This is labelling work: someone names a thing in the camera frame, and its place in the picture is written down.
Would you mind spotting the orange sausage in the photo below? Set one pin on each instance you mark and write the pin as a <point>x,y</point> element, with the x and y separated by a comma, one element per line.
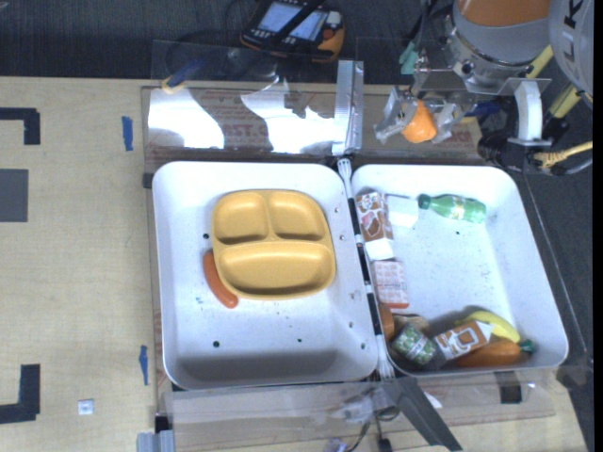
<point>217,286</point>

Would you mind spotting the white plastic tray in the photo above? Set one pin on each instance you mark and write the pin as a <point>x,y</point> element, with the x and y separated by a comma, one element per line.
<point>264,337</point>
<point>461,271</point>

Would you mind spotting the green plastic bottle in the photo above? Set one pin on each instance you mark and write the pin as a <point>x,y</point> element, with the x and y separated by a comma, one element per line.
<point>454,208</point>

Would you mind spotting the orange and white packet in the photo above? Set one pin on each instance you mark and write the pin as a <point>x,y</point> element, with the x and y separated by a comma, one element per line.
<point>391,283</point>

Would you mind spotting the black cylinder on white bracket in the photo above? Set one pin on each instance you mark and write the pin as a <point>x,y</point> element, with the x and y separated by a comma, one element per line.
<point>527,111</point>

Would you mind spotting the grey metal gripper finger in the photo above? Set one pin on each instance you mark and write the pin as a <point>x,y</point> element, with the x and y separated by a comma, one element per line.
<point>393,113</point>
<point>446,120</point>

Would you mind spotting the thin black and white rod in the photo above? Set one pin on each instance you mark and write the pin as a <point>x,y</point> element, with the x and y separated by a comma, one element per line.
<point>363,257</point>

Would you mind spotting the orange and white carton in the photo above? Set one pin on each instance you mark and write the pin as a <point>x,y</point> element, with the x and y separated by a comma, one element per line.
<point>461,341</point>

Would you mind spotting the orange carrot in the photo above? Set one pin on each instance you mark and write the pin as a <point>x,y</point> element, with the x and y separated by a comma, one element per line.
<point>494,355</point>

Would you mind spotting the orange toy fruit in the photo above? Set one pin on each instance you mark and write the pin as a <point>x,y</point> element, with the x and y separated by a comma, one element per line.
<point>419,125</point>

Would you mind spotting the yellow banana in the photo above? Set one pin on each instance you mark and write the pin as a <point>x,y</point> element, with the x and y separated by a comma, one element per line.
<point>499,324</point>

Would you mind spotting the brown and white carton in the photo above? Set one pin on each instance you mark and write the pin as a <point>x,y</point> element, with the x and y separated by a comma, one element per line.
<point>374,224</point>

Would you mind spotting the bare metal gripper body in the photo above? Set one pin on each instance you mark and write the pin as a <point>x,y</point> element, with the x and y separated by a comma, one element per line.
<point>476,71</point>

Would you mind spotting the green and white can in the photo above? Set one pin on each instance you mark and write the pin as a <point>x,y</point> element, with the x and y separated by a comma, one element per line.
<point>414,345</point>

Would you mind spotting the yellow divided plate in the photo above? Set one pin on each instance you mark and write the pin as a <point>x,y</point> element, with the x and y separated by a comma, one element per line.
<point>273,257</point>

